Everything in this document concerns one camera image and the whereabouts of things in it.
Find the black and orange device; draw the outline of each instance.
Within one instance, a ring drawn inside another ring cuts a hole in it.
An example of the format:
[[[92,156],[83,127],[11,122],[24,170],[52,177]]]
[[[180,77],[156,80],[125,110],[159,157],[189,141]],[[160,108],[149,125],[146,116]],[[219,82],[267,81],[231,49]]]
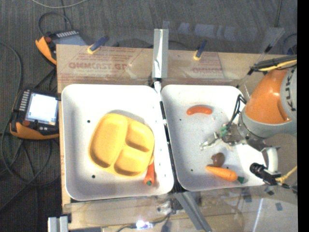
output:
[[[59,136],[57,94],[38,89],[21,90],[13,104],[10,132],[22,139]]]
[[[58,33],[47,32],[39,40],[36,40],[35,44],[38,50],[55,65],[57,64],[57,44],[87,45],[81,38],[79,32],[75,30]]]

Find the yellow plate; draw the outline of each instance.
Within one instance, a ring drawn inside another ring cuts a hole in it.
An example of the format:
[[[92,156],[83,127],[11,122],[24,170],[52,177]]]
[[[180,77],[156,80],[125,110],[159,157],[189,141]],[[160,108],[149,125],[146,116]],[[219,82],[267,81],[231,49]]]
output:
[[[143,174],[153,161],[155,137],[146,125],[119,114],[98,122],[89,144],[90,159],[103,170],[124,177]]]

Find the dark gray floor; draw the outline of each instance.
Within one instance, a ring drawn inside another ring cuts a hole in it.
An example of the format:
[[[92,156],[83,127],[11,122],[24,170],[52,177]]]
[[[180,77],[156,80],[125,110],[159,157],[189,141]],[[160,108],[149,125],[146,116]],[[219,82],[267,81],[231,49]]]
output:
[[[61,6],[61,0],[36,0],[49,6]],[[70,5],[81,0],[63,0]],[[64,13],[74,29],[88,44],[103,34],[110,36],[107,45],[149,47],[153,29],[170,29],[170,49],[195,50],[207,39],[207,50],[217,52],[262,53],[268,44],[271,54],[286,54],[297,44],[297,0],[90,0],[63,9],[51,9],[31,0],[0,0],[0,42],[12,47],[22,60],[22,87],[35,86],[52,69],[35,46],[41,37],[38,20],[46,12]],[[48,15],[42,19],[43,32],[62,31],[64,19]],[[0,44],[0,128],[5,126],[18,87],[20,69],[17,58]],[[55,87],[46,80],[39,88]],[[5,136],[5,155],[12,157],[18,141]],[[48,142],[25,142],[25,149],[38,171],[48,157]],[[31,169],[22,150],[14,169],[30,179]],[[4,168],[0,160],[0,171]],[[39,181],[46,182],[59,174],[59,149],[53,143],[52,156]],[[9,173],[0,176],[0,207],[25,185]],[[47,218],[61,214],[59,179],[37,188],[29,187],[0,211],[0,231],[47,231]]]

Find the orange carrot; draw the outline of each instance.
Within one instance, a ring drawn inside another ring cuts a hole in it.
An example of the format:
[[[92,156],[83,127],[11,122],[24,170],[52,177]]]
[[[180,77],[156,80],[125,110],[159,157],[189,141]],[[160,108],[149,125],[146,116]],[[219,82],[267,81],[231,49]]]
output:
[[[188,115],[192,115],[196,113],[212,114],[212,110],[209,107],[206,107],[203,105],[192,106],[187,110]]]
[[[230,169],[221,167],[212,167],[212,166],[206,166],[205,169],[209,170],[210,172],[214,173],[215,175],[227,181],[235,181],[238,178],[235,171]]]
[[[144,183],[151,186],[155,182],[155,162],[148,166],[146,176],[144,178]]]

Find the yellow cable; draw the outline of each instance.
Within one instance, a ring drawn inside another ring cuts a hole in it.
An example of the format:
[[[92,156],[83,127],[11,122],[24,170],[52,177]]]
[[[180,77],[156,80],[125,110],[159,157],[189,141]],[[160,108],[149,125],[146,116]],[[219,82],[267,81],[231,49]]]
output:
[[[294,173],[295,171],[296,171],[296,169],[297,169],[297,166],[295,166],[290,172],[288,172],[287,174],[285,174],[285,175],[283,175],[283,176],[281,176],[281,177],[279,177],[279,178],[276,178],[276,181],[278,181],[278,182],[281,182],[281,184],[283,184],[286,180],[287,180],[287,178],[292,174],[292,173]]]
[[[291,60],[291,61],[280,63],[278,65],[274,65],[274,66],[271,66],[271,67],[262,68],[262,69],[259,69],[259,71],[267,72],[267,71],[270,71],[270,70],[273,70],[273,69],[277,69],[277,68],[280,68],[280,67],[282,67],[284,65],[287,65],[287,64],[290,64],[290,63],[294,63],[294,62],[297,62],[297,60]]]

